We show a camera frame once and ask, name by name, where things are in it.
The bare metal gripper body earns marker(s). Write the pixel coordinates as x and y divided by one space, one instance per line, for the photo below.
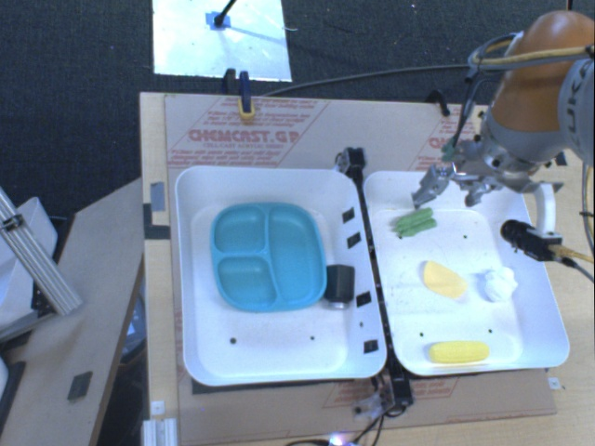
504 167

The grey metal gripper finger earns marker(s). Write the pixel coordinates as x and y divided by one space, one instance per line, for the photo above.
432 186
479 193

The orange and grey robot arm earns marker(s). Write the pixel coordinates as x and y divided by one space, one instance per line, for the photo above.
534 82

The green beans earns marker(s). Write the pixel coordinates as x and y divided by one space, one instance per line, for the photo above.
414 223

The yellow slice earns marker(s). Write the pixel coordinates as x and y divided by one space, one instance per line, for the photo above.
444 279

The white crumpled lump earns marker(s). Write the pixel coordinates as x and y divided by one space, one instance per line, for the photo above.
497 285

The thin black rod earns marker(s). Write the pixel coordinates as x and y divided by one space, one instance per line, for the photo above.
377 277

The white plastic tray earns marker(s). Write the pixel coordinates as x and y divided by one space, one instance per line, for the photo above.
279 342
465 323

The yellow corn cob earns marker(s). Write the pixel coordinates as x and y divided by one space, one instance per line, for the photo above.
459 352

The brown cardboard board red print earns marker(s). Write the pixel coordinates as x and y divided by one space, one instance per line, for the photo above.
279 128

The blue divided plate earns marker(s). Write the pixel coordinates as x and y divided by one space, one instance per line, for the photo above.
279 253

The black cylinder on white bracket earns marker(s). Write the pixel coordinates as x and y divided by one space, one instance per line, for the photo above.
525 237

